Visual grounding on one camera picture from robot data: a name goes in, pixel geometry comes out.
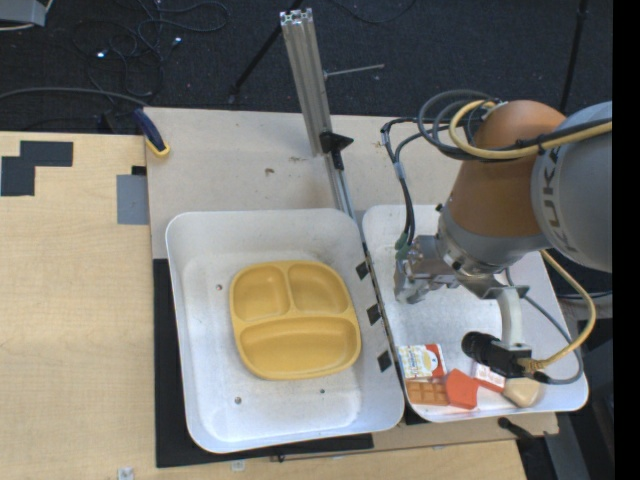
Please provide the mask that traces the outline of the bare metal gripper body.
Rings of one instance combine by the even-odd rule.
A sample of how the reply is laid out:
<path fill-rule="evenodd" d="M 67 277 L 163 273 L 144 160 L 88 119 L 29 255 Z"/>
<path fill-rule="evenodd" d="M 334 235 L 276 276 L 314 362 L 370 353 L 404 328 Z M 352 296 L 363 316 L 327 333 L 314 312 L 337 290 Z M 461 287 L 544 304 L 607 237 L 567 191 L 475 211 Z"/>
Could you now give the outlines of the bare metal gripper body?
<path fill-rule="evenodd" d="M 419 235 L 398 260 L 413 281 L 433 277 L 448 288 L 499 286 L 495 274 L 503 268 L 504 240 L 478 234 Z"/>

